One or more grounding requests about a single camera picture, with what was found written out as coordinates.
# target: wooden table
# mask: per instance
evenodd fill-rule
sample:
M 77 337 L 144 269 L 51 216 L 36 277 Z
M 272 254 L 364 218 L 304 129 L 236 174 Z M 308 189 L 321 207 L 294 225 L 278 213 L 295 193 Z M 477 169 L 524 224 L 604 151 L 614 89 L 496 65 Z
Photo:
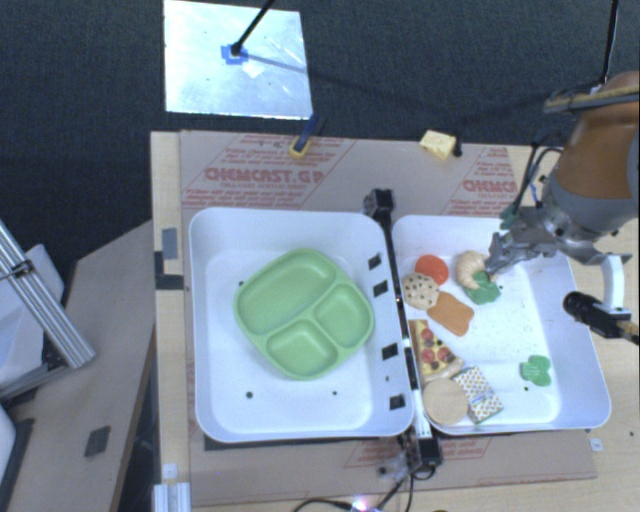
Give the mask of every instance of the wooden table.
M 152 142 L 154 240 L 155 251 L 162 251 L 163 230 L 178 230 L 180 240 L 180 152 L 176 133 L 154 133 Z M 528 148 L 509 147 L 509 157 L 516 180 L 522 176 Z M 548 171 L 552 162 L 547 162 Z M 638 246 L 637 219 L 624 226 L 617 237 L 599 243 L 603 251 L 629 252 Z M 181 248 L 174 258 L 164 261 L 164 273 L 182 275 Z M 599 268 L 588 268 L 572 262 L 577 288 L 584 293 L 602 296 Z M 638 319 L 638 257 L 625 266 L 625 305 Z M 164 483 L 189 481 L 189 447 L 187 425 L 187 383 L 185 375 L 184 303 L 180 290 L 156 293 L 158 376 L 160 403 L 160 455 L 163 463 L 175 464 L 176 475 L 165 475 Z M 527 485 L 494 486 L 418 492 L 412 510 L 436 509 L 466 511 L 512 510 L 631 510 L 640 503 L 640 417 L 638 414 L 638 347 L 623 340 L 604 340 L 594 335 L 594 343 L 602 365 L 612 401 L 612 414 L 602 428 L 589 434 L 600 440 L 602 451 L 594 453 L 598 477 Z M 394 498 L 389 510 L 402 510 L 406 493 Z M 205 511 L 288 511 L 295 502 L 226 505 L 198 508 Z M 305 510 L 326 510 L 309 506 Z
M 9 512 L 116 511 L 153 362 L 150 223 L 80 260 L 67 312 L 96 350 L 9 411 L 33 419 Z M 91 433 L 103 450 L 86 456 Z

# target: yellow block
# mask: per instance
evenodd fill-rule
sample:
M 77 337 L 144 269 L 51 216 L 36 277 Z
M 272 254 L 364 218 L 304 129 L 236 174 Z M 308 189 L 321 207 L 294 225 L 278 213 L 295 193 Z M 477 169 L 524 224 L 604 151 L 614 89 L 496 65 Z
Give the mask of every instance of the yellow block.
M 456 146 L 456 138 L 446 133 L 428 130 L 422 137 L 420 145 L 440 160 L 446 160 Z
M 291 145 L 289 146 L 289 156 L 291 158 L 302 158 L 304 155 L 307 154 L 307 150 L 309 149 L 309 146 L 311 145 L 311 139 L 307 140 L 307 142 L 305 143 L 304 146 L 302 146 L 302 149 L 300 151 L 296 151 L 294 149 L 295 145 L 298 143 L 298 140 L 300 139 L 300 137 L 296 137 L 295 139 L 293 139 L 293 142 L 291 143 Z

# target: black clip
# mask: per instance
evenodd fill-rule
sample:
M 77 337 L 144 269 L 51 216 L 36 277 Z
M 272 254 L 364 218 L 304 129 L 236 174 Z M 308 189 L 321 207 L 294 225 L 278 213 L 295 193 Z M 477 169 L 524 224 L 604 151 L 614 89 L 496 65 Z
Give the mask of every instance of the black clip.
M 31 260 L 24 260 L 18 263 L 17 265 L 11 267 L 8 274 L 0 276 L 0 281 L 4 281 L 5 279 L 9 279 L 10 277 L 23 277 L 27 274 L 33 272 L 36 268 L 33 265 Z

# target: green divided plate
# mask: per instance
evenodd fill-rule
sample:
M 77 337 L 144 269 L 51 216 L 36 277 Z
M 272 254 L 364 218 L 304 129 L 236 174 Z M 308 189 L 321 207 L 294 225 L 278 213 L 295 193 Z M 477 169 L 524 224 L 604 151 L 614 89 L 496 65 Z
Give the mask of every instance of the green divided plate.
M 373 331 L 371 305 L 329 258 L 296 249 L 253 274 L 238 289 L 236 321 L 284 374 L 318 378 L 355 352 Z

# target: blue tape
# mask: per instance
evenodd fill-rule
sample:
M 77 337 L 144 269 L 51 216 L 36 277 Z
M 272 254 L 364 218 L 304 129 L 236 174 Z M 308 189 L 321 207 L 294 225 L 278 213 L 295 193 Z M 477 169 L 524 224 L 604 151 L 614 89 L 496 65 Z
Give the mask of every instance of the blue tape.
M 249 54 L 244 48 L 240 50 L 240 55 L 237 57 L 235 55 L 231 55 L 231 46 L 232 45 L 227 44 L 220 47 L 220 54 L 227 64 L 237 65 L 249 60 Z
M 536 191 L 536 187 L 533 185 L 533 183 L 529 183 L 529 188 L 531 189 L 531 195 L 533 196 L 533 200 L 538 203 L 538 193 Z
M 293 146 L 293 150 L 296 153 L 300 153 L 304 149 L 304 145 L 309 140 L 309 137 L 311 137 L 313 130 L 319 122 L 320 116 L 317 114 L 311 114 L 311 117 L 307 121 L 307 124 L 302 129 L 302 133 L 300 133 L 300 137 L 298 137 L 298 142 L 296 142 L 295 146 Z

